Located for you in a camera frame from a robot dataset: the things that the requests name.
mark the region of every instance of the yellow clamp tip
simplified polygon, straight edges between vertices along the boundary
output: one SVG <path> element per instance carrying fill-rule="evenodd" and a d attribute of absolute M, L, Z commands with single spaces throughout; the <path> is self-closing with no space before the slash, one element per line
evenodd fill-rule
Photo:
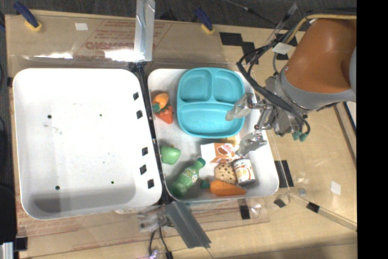
<path fill-rule="evenodd" d="M 38 21 L 38 26 L 37 26 L 37 27 L 32 26 L 30 23 L 28 23 L 28 21 L 24 21 L 24 24 L 25 24 L 30 30 L 32 30 L 33 32 L 38 32 L 38 31 L 40 31 L 40 29 L 42 28 L 42 23 L 40 23 L 39 21 Z"/>
<path fill-rule="evenodd" d="M 202 25 L 201 25 L 201 28 L 202 28 L 202 30 L 203 30 L 204 32 L 206 32 L 208 35 L 212 35 L 212 34 L 214 33 L 214 31 L 215 31 L 214 27 L 213 27 L 212 30 L 209 30 L 209 29 L 205 26 L 205 24 L 202 24 Z"/>

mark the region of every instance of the green bottle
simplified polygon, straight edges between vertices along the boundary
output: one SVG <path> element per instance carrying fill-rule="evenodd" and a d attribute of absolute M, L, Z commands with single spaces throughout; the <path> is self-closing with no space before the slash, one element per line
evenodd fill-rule
<path fill-rule="evenodd" d="M 199 170 L 205 166 L 206 162 L 198 158 L 194 165 L 184 169 L 178 179 L 171 186 L 171 193 L 174 197 L 182 198 L 186 195 L 187 190 L 191 188 L 199 177 Z"/>

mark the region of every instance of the toy cookie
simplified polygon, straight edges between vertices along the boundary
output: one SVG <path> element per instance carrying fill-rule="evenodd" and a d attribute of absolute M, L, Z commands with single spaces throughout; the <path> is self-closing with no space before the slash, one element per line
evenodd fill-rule
<path fill-rule="evenodd" d="M 214 168 L 214 177 L 229 184 L 235 184 L 237 177 L 232 163 L 221 163 Z"/>

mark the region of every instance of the tin can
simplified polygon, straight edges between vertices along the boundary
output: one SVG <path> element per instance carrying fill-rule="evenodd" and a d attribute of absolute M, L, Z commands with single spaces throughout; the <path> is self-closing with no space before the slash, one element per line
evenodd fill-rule
<path fill-rule="evenodd" d="M 253 184 L 256 180 L 253 173 L 252 164 L 248 159 L 239 159 L 233 162 L 233 168 L 235 169 L 237 182 L 239 186 L 246 186 L 247 184 Z"/>

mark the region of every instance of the turquoise divided tray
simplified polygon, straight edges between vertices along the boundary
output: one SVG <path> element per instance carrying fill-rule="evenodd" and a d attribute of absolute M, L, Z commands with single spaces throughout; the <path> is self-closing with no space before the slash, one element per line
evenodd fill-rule
<path fill-rule="evenodd" d="M 177 117 L 182 130 L 201 138 L 236 135 L 245 118 L 226 120 L 226 113 L 245 93 L 241 77 L 227 69 L 203 67 L 186 71 L 178 84 Z"/>

